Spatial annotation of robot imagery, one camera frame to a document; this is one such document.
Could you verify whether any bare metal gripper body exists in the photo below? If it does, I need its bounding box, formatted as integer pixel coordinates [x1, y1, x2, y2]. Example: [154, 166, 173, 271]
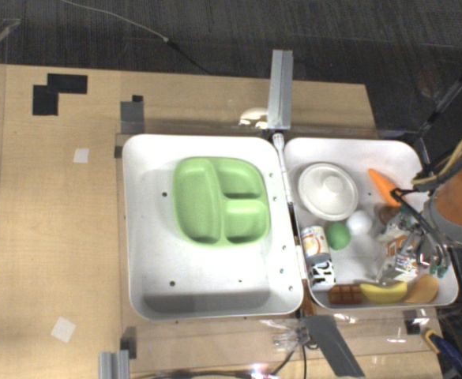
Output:
[386, 212, 430, 268]

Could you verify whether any yellow banana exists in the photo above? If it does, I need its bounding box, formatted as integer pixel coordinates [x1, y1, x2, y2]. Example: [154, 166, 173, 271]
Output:
[359, 280, 409, 305]

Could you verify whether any brown round toy food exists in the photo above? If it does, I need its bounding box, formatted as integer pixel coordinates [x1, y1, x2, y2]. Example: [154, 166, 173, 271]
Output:
[374, 205, 401, 226]

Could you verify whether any tan biscuit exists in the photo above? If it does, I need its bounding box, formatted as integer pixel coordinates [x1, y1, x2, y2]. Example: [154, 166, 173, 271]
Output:
[404, 273, 440, 305]

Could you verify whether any brown chocolate bar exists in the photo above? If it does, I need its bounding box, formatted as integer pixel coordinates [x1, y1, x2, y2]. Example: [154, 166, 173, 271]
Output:
[327, 284, 364, 306]

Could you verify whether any white ball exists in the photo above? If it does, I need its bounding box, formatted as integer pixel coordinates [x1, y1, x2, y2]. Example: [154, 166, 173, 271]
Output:
[346, 210, 374, 236]

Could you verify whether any orange carrot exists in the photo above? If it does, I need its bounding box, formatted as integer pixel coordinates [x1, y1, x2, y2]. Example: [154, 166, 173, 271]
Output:
[367, 167, 404, 208]

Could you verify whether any green ball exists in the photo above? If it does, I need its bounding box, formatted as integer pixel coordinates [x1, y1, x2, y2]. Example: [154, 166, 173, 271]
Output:
[325, 222, 352, 251]

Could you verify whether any black and white cow-print carton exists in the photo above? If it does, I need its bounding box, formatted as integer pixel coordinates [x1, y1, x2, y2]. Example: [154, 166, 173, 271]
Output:
[308, 260, 337, 291]

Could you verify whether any orange and white can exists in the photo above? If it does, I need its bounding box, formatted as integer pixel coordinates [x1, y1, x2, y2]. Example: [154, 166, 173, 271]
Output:
[300, 225, 332, 266]

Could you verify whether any white plastic tray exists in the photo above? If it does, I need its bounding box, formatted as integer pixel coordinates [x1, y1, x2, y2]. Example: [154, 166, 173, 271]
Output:
[122, 133, 305, 322]
[284, 137, 460, 312]

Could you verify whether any white bowl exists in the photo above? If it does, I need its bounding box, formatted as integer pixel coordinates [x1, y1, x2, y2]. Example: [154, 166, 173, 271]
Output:
[298, 162, 360, 222]

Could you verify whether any green divided plate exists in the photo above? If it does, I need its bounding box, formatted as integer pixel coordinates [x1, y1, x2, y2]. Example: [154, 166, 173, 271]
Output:
[172, 156, 272, 247]

